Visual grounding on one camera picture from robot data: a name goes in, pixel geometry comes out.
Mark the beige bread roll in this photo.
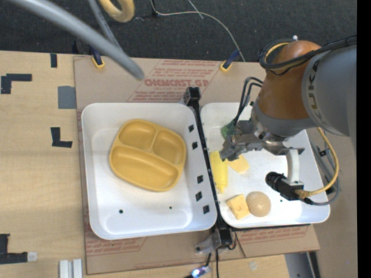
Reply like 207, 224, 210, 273
245, 191, 272, 218

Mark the yellow cheese wedge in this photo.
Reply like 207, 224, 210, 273
225, 193, 251, 221

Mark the thin black rod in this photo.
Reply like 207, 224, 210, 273
191, 103, 230, 234

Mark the pale yellow cheese slice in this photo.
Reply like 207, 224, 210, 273
228, 154, 250, 174

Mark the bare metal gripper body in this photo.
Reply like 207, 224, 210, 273
229, 119, 293, 157

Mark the black cylinder on white bracket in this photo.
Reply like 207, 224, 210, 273
264, 147, 305, 202

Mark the yellow squeeze bottle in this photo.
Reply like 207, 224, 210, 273
209, 150, 230, 195

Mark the white plastic tray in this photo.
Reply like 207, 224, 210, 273
199, 101, 331, 229
81, 102, 218, 241

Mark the yellow divided plate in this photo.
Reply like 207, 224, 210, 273
108, 118, 188, 193

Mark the brown cardboard board red print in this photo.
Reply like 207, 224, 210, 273
73, 56, 321, 275

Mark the black block with thin wires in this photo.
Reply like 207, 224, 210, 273
184, 86, 202, 107
213, 226, 235, 249

